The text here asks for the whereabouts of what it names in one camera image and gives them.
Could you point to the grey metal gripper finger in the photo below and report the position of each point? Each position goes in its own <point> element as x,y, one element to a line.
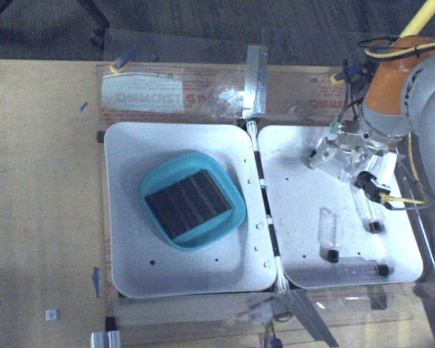
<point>351,168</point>
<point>322,155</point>

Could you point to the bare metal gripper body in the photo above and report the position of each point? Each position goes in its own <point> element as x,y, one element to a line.
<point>362,141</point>

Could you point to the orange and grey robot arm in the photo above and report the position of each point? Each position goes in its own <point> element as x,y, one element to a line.
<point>422,100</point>

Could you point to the clear plastic bottle black cap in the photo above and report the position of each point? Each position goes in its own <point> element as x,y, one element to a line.
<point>328,227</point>
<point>366,209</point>
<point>359,268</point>

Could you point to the white plastic tray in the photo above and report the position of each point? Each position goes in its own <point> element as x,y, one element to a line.
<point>301,209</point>
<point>130,259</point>

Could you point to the brown cardboard board red print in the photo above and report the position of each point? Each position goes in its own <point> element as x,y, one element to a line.
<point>290,89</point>

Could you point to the black ribbed rectangular pad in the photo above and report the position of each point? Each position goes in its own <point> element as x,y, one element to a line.
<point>188,203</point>

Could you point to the blue square bowl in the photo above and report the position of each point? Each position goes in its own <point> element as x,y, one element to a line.
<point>156,183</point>

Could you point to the black tripod stand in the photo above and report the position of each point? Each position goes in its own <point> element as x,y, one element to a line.
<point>83,6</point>

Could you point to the small white square block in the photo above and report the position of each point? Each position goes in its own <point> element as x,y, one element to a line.
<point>51,314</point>

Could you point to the black cylinder on white bracket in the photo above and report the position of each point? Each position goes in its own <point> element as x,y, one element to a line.
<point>369,185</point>

